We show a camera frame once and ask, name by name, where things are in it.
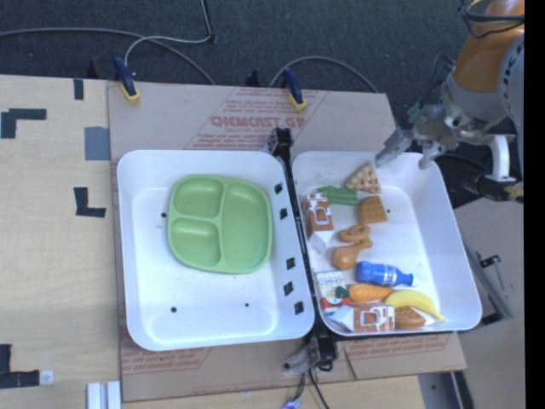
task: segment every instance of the cardboard sheet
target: cardboard sheet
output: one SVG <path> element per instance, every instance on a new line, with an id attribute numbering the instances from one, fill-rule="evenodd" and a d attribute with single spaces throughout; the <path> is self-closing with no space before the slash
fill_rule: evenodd
<path id="1" fill-rule="evenodd" d="M 296 112 L 283 89 L 139 84 L 141 98 L 128 102 L 108 84 L 112 197 L 118 281 L 123 400 L 296 386 L 282 375 L 282 359 L 302 340 L 220 348 L 150 352 L 130 338 L 124 316 L 123 256 L 116 168 L 137 149 L 261 150 L 271 130 L 292 130 L 292 158 L 311 150 L 379 151 L 394 121 L 382 94 L 305 91 L 307 108 Z M 343 382 L 461 370 L 465 359 L 455 333 L 340 341 L 339 359 L 318 381 Z"/>

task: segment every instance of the toy banana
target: toy banana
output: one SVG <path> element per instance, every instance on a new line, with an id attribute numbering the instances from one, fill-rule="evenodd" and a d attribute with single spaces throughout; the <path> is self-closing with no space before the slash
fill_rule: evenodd
<path id="1" fill-rule="evenodd" d="M 394 308 L 412 306 L 413 308 L 420 309 L 422 312 L 432 315 L 439 322 L 445 319 L 435 308 L 432 299 L 423 292 L 415 290 L 396 290 L 386 298 L 384 303 L 389 304 Z"/>

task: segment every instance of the bottle cap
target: bottle cap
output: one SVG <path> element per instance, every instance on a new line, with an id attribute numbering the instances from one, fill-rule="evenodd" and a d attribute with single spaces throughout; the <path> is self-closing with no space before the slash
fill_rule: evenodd
<path id="1" fill-rule="evenodd" d="M 411 286 L 418 286 L 420 284 L 420 277 L 418 277 L 416 274 L 412 275 L 412 283 Z"/>

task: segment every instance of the green plate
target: green plate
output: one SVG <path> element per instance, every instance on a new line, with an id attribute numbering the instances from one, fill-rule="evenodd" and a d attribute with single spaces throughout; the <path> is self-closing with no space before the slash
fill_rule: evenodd
<path id="1" fill-rule="evenodd" d="M 186 176 L 172 190 L 168 217 L 170 250 L 189 267 L 245 274 L 261 268 L 270 257 L 270 201 L 249 181 Z"/>

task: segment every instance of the cable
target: cable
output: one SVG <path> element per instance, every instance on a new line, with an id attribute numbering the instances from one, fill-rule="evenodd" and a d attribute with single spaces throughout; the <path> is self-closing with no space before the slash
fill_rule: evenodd
<path id="1" fill-rule="evenodd" d="M 433 60 L 432 76 L 430 77 L 426 94 L 420 100 L 421 108 L 424 106 L 424 103 L 426 103 L 426 101 L 432 96 L 433 91 L 445 80 L 446 76 L 450 73 L 452 68 L 454 68 L 454 61 L 450 60 L 442 54 L 435 56 L 435 59 Z"/>
<path id="2" fill-rule="evenodd" d="M 213 37 L 212 27 L 210 25 L 210 21 L 209 21 L 209 18 L 208 18 L 208 13 L 206 11 L 206 5 L 204 4 L 204 0 L 200 0 L 200 2 L 201 2 L 201 8 L 203 9 L 204 21 L 206 23 L 206 29 L 207 29 L 207 32 L 208 32 L 208 35 L 205 38 L 191 40 L 191 39 L 179 39 L 179 38 L 175 38 L 175 37 L 164 37 L 164 36 L 160 36 L 160 35 L 153 35 L 153 36 L 150 36 L 150 37 L 141 37 L 137 41 L 134 41 L 130 45 L 127 52 L 125 53 L 125 66 L 129 66 L 129 55 L 130 55 L 130 52 L 133 50 L 133 48 L 136 47 L 139 43 L 143 43 L 145 41 L 160 39 L 160 40 L 163 40 L 163 41 L 172 41 L 172 42 L 175 42 L 175 43 L 186 43 L 186 44 L 207 43 Z"/>
<path id="3" fill-rule="evenodd" d="M 481 170 L 481 171 L 487 171 L 488 169 L 482 165 L 480 162 L 476 161 L 476 160 L 473 160 L 471 158 L 468 158 L 466 156 L 462 156 L 462 155 L 459 155 L 459 154 L 454 154 L 454 153 L 443 153 L 441 154 L 440 156 L 438 156 L 435 161 L 436 162 L 439 162 L 443 159 L 454 159 L 454 160 L 459 160 L 461 162 L 464 162 L 466 164 L 471 164 L 472 166 L 476 167 L 477 169 Z"/>
<path id="4" fill-rule="evenodd" d="M 376 89 L 375 86 L 373 86 L 373 84 L 363 74 L 361 74 L 360 72 L 358 72 L 357 70 L 355 70 L 351 66 L 345 64 L 344 62 L 341 62 L 341 61 L 336 60 L 336 59 L 328 58 L 326 56 L 304 56 L 304 57 L 301 57 L 299 59 L 295 59 L 292 62 L 289 62 L 288 64 L 283 66 L 280 69 L 279 72 L 276 73 L 276 75 L 272 78 L 271 82 L 269 83 L 268 87 L 272 88 L 272 86 L 276 83 L 278 78 L 280 78 L 280 76 L 282 75 L 282 72 L 287 67 L 293 66 L 293 65 L 295 65 L 295 64 L 297 64 L 299 62 L 303 62 L 305 60 L 324 60 L 326 62 L 330 62 L 330 63 L 336 64 L 338 66 L 342 66 L 343 68 L 346 68 L 348 71 L 354 73 L 356 76 L 358 76 L 360 79 L 362 79 L 373 90 L 373 92 L 378 92 L 378 89 Z"/>
<path id="5" fill-rule="evenodd" d="M 318 393 L 318 396 L 319 396 L 320 400 L 322 401 L 322 404 L 324 405 L 325 409 L 330 409 L 330 407 L 327 406 L 327 403 L 325 402 L 325 398 L 322 395 L 322 393 L 321 393 L 321 391 L 320 391 L 320 389 L 318 387 L 318 384 L 316 383 L 316 380 L 314 380 L 313 369 L 312 368 L 308 369 L 308 375 L 310 376 L 310 380 L 313 383 L 314 388 L 316 389 L 316 392 Z"/>
<path id="6" fill-rule="evenodd" d="M 297 409 L 301 405 L 301 401 L 299 399 L 301 398 L 304 390 L 305 373 L 303 372 L 303 374 L 301 375 L 301 379 L 299 380 L 299 384 L 297 385 L 297 390 L 295 391 L 295 394 L 290 397 L 285 405 L 282 406 L 282 409 Z"/>
<path id="7" fill-rule="evenodd" d="M 477 3 L 484 2 L 486 0 L 460 0 L 460 14 L 466 27 L 469 30 L 469 33 L 477 39 L 486 37 L 492 33 L 501 33 L 506 32 L 516 27 L 522 26 L 525 23 L 525 15 L 485 15 L 485 14 L 476 14 L 471 11 L 471 8 Z M 471 23 L 476 25 L 488 25 L 488 26 L 502 26 L 506 25 L 503 28 L 497 28 L 496 30 L 489 30 L 481 35 L 476 35 Z"/>
<path id="8" fill-rule="evenodd" d="M 212 26 L 209 21 L 208 12 L 206 10 L 206 3 L 204 0 L 200 0 L 200 3 L 201 3 L 201 8 L 203 9 L 204 22 L 206 23 L 206 29 L 208 32 L 208 35 L 203 39 L 189 40 L 189 39 L 179 39 L 174 37 L 164 37 L 159 35 L 144 36 L 144 35 L 140 35 L 138 33 L 133 33 L 133 32 L 119 31 L 116 29 L 107 29 L 107 28 L 94 28 L 94 27 L 39 27 L 35 29 L 20 29 L 16 31 L 0 32 L 0 37 L 9 37 L 9 36 L 22 35 L 22 34 L 29 34 L 29 33 L 47 33 L 47 32 L 83 32 L 83 33 L 93 32 L 93 33 L 108 33 L 108 34 L 114 34 L 114 35 L 123 35 L 126 37 L 137 37 L 138 39 L 129 46 L 129 48 L 127 49 L 127 52 L 125 53 L 125 59 L 124 59 L 125 66 L 129 66 L 129 54 L 133 50 L 133 48 L 139 43 L 148 41 L 150 43 L 159 45 L 171 51 L 172 53 L 180 56 L 182 59 L 186 60 L 190 65 L 192 65 L 196 70 L 198 70 L 211 84 L 215 85 L 214 80 L 197 63 L 189 59 L 180 51 L 173 49 L 169 45 L 161 42 L 161 41 L 172 41 L 176 43 L 201 44 L 201 43 L 207 43 L 208 41 L 210 41 L 214 36 L 212 34 Z"/>
<path id="9" fill-rule="evenodd" d="M 0 37 L 10 37 L 10 36 L 17 36 L 17 35 L 24 35 L 24 34 L 31 34 L 31 33 L 50 33 L 50 32 L 56 32 L 56 33 L 70 33 L 70 32 L 81 32 L 81 33 L 107 33 L 110 35 L 122 35 L 125 37 L 137 37 L 137 38 L 143 38 L 145 36 L 140 35 L 138 33 L 133 32 L 126 32 L 126 31 L 119 31 L 116 29 L 106 29 L 101 27 L 38 27 L 35 29 L 20 29 L 16 31 L 8 31 L 8 32 L 0 32 Z M 148 40 L 150 43 L 154 43 L 160 47 L 163 47 L 164 49 L 167 49 L 174 53 L 175 55 L 180 56 L 182 59 L 186 60 L 190 65 L 192 65 L 195 69 L 197 69 L 211 84 L 215 85 L 214 80 L 209 76 L 209 74 L 203 70 L 197 63 L 195 63 L 193 60 L 185 56 L 180 51 L 173 49 L 169 45 L 165 43 L 161 43 L 159 41 L 156 41 L 154 39 Z"/>

